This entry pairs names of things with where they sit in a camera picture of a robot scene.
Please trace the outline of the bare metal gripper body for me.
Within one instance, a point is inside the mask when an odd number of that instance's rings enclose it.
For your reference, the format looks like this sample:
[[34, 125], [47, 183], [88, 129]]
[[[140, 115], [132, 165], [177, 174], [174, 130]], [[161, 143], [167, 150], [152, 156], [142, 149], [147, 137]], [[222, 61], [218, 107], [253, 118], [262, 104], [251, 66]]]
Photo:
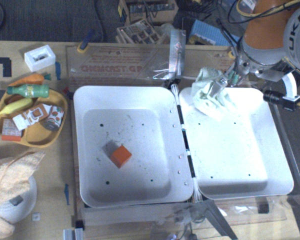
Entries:
[[243, 81], [247, 77], [249, 71], [249, 62], [236, 56], [232, 65], [224, 75], [228, 81]]

